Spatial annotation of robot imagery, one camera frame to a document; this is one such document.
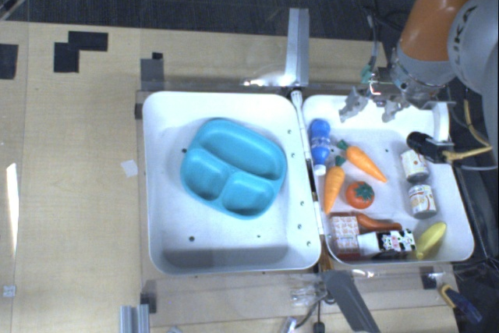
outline white tray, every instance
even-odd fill
[[[380,167],[388,178],[388,182],[379,182],[346,162],[343,165],[346,173],[345,184],[331,212],[358,211],[347,204],[345,188],[351,182],[363,180],[373,187],[375,200],[366,210],[358,212],[363,212],[371,218],[391,219],[399,222],[403,228],[413,230],[416,238],[436,221],[444,221],[447,224],[444,240],[432,257],[425,260],[417,260],[415,257],[409,257],[406,260],[390,260],[388,261],[390,264],[394,262],[461,261],[469,258],[475,243],[450,165],[436,165],[428,162],[430,177],[427,183],[434,192],[437,214],[432,218],[419,220],[412,216],[409,206],[408,190],[411,184],[405,180],[400,154],[409,149],[405,140],[411,132],[418,131],[433,136],[434,131],[439,130],[439,127],[434,126],[434,121],[439,121],[439,118],[435,118],[432,111],[421,111],[410,107],[399,112],[394,120],[384,123],[381,120],[383,108],[378,108],[373,102],[370,102],[357,116],[341,123],[338,110],[344,105],[345,97],[342,96],[309,97],[303,105],[305,123],[308,126],[314,119],[326,119],[331,125],[331,142],[335,144],[343,139],[349,144],[361,147]],[[341,150],[334,149],[332,154],[341,153]],[[324,177],[316,178],[316,182],[319,198],[322,201]],[[371,260],[349,261],[349,264],[372,263]]]
[[[234,218],[193,199],[180,166],[197,130],[226,118],[274,141],[288,171],[270,208]],[[166,274],[302,270],[320,254],[298,119],[292,103],[273,94],[157,92],[143,106],[150,257]]]

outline carrot green top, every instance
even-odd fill
[[[342,150],[346,150],[349,148],[349,145],[344,140],[340,140],[338,144],[336,144],[336,146]]]
[[[337,167],[341,167],[345,163],[345,161],[346,160],[341,155],[337,155],[334,158],[334,162],[335,162]]]

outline wooden table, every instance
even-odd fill
[[[108,33],[108,50],[81,51],[79,73],[54,73],[54,43],[67,42],[70,30]],[[237,81],[259,66],[284,60],[286,39],[4,22],[0,43],[18,44],[18,65],[27,64],[27,69],[18,67],[14,80],[0,80],[0,112],[7,121],[0,131],[11,149],[0,152],[0,166],[16,162],[21,179],[15,268],[9,264],[8,243],[2,240],[0,246],[5,262],[0,277],[16,286],[13,299],[2,299],[0,330],[119,331],[119,307],[136,306],[141,291],[138,179],[127,177],[122,167],[124,161],[137,161],[133,110],[140,59],[161,52],[168,76]],[[356,83],[370,47],[368,42],[311,40],[311,80]],[[9,237],[5,229],[2,239]],[[455,287],[451,266],[436,271]],[[436,290],[397,276],[400,287],[359,286],[383,332],[458,331],[453,311]],[[151,331],[164,333],[179,322],[184,333],[279,331],[287,310],[279,304],[285,296],[289,305],[289,293],[285,284],[276,287],[275,298],[265,301],[274,309],[258,313],[256,308],[250,317],[228,310],[231,316],[224,319],[220,310],[216,317],[200,313],[209,313],[211,305],[230,307],[231,296],[234,307],[248,301],[253,309],[252,296],[244,290],[230,296],[207,290],[200,309],[193,303],[199,293],[179,286],[170,311],[151,316]],[[294,310],[304,314],[302,308]],[[350,331],[336,306],[322,315],[328,331]],[[314,319],[299,331],[311,331]]]

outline white bottle cap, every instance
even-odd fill
[[[326,165],[316,164],[313,166],[313,173],[317,176],[326,175]]]

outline carrot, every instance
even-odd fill
[[[334,160],[336,164],[327,170],[324,180],[324,212],[326,214],[331,211],[345,181],[345,171],[342,168],[345,159],[337,155]]]
[[[366,174],[373,176],[381,182],[387,182],[386,176],[374,164],[373,160],[357,146],[349,146],[344,140],[338,142],[338,147],[345,151],[346,159]]]
[[[384,230],[402,230],[402,226],[397,222],[382,222],[376,219],[369,218],[365,214],[357,214],[357,222],[360,226],[371,232],[384,231]]]

